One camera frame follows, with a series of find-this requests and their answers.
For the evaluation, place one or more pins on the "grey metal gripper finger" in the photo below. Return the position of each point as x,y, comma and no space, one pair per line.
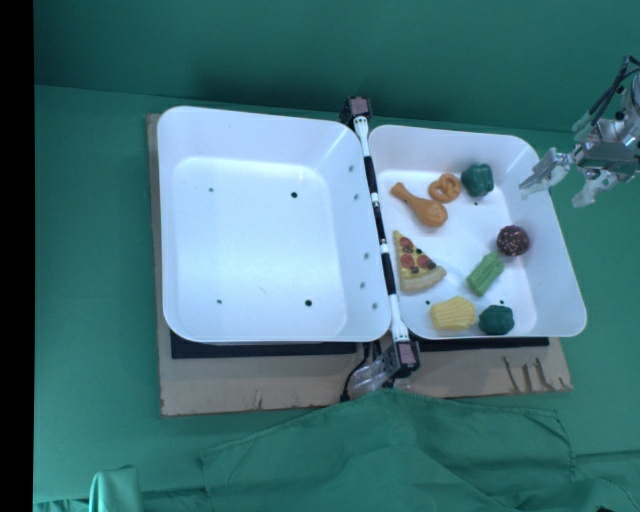
595,187
545,172

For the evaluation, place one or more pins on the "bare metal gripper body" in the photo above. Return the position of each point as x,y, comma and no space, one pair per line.
612,155

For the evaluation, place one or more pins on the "green bell pepper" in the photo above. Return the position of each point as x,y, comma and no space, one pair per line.
477,180

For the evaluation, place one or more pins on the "brown sprinkled doughnut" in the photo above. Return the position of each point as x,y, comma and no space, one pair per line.
513,241

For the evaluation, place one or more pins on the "white plastic tray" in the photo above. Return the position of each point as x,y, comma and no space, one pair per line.
465,225
260,240

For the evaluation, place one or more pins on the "orange pretzel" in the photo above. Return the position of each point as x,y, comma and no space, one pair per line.
436,191

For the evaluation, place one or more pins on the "light green asparagus bundle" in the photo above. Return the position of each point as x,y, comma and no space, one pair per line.
484,274

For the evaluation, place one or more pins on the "orange chicken drumstick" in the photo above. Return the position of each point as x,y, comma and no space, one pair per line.
425,209

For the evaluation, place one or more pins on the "dark green broccoli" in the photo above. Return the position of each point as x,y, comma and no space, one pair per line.
496,320

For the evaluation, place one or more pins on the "pizza slice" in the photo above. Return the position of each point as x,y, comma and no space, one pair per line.
412,267

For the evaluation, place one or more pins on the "yellow corn piece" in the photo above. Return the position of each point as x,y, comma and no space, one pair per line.
452,314

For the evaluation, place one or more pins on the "black and white thin rod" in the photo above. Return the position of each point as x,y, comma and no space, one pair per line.
382,240

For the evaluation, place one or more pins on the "loose green cloth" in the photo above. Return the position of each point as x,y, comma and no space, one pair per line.
400,450

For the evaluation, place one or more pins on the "brown cardboard board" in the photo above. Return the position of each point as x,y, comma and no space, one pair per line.
300,380

